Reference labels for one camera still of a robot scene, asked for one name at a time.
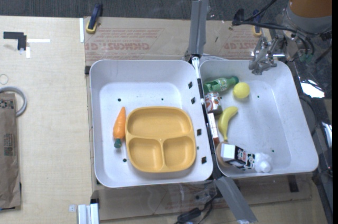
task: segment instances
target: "carrot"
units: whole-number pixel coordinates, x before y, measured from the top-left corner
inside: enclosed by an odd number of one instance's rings
[[[121,139],[126,136],[126,108],[122,107],[120,113],[117,115],[114,127],[112,129],[112,136],[115,139],[114,147],[121,148]]]

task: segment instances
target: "yellow banana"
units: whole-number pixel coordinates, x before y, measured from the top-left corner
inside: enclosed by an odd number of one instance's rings
[[[218,130],[224,137],[224,140],[228,140],[227,131],[229,120],[237,113],[238,108],[231,106],[223,110],[221,116],[218,119]]]

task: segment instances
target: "white tray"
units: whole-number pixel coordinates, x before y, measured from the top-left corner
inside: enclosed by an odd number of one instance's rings
[[[189,63],[180,60],[97,61],[90,69],[90,91],[95,174],[102,185],[120,188],[198,182],[210,177],[213,163],[209,139],[195,70]],[[126,107],[127,115],[135,108],[146,106],[171,106],[187,112],[196,141],[196,159],[192,166],[172,173],[146,173],[134,168],[128,159],[125,142],[121,149],[115,149],[112,139],[112,127],[122,106]]]
[[[234,98],[232,89],[220,93],[223,109],[238,107],[238,113],[229,122],[228,141],[250,153],[266,153],[273,160],[273,169],[269,173],[218,165],[226,176],[244,178],[304,173],[318,166],[318,155],[291,71],[284,63],[276,63],[277,67],[261,76],[251,73],[249,61],[209,60],[200,65],[202,82],[237,76],[240,82],[249,84],[250,95],[242,101]]]

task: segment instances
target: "brown paper bag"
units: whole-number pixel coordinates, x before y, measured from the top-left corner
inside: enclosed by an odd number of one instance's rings
[[[0,94],[0,209],[21,203],[15,94]]]

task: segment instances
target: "can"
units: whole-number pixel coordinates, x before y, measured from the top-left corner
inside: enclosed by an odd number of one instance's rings
[[[208,92],[205,95],[205,105],[208,113],[218,115],[222,113],[221,98],[218,92]]]

